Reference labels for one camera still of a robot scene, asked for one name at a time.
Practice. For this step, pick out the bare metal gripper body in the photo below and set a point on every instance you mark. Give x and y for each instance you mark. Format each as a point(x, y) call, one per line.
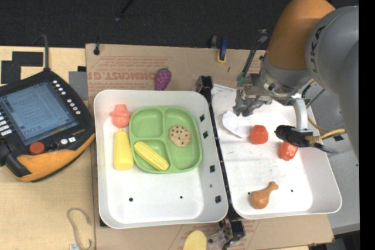
point(259, 87)

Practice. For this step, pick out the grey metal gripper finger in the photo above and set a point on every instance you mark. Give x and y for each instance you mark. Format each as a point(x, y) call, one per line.
point(252, 107)
point(238, 106)

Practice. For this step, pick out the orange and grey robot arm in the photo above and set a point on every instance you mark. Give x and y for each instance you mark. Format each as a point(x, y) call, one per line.
point(331, 47)

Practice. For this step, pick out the white crumpled object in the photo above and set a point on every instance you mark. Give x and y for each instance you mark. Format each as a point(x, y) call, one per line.
point(235, 126)

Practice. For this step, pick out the thin black rod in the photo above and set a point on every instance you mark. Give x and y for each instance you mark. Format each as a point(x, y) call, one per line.
point(220, 152)

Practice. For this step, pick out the white plastic tray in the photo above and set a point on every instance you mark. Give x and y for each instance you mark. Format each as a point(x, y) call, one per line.
point(263, 167)
point(158, 199)

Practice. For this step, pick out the brown cardboard board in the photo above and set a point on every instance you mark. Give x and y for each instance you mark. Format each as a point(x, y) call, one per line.
point(187, 67)

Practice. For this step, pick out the brown chocolate chip biscuit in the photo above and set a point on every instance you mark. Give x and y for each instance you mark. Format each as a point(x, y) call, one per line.
point(180, 136)

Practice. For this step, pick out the purple grapes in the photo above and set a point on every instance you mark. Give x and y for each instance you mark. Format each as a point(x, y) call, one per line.
point(163, 79)

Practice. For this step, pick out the green divided plate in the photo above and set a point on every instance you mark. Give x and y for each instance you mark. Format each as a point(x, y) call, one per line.
point(178, 161)

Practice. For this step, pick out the brown chicken drumstick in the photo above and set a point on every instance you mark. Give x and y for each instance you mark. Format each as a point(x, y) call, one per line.
point(260, 197)

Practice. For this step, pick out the yellow corn cob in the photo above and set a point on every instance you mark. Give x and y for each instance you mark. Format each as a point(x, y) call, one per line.
point(150, 155)

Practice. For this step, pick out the pink toy figure with hat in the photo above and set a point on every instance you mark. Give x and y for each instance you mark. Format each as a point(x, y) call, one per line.
point(120, 116)

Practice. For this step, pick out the yellow mustard bottle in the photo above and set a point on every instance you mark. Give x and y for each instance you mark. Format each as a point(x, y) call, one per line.
point(123, 152)

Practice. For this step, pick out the pale yellow rounded object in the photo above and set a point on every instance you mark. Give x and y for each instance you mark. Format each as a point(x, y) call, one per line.
point(194, 240)

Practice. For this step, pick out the black cylinder on white bracket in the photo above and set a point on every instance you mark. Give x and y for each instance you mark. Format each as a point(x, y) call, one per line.
point(293, 134)

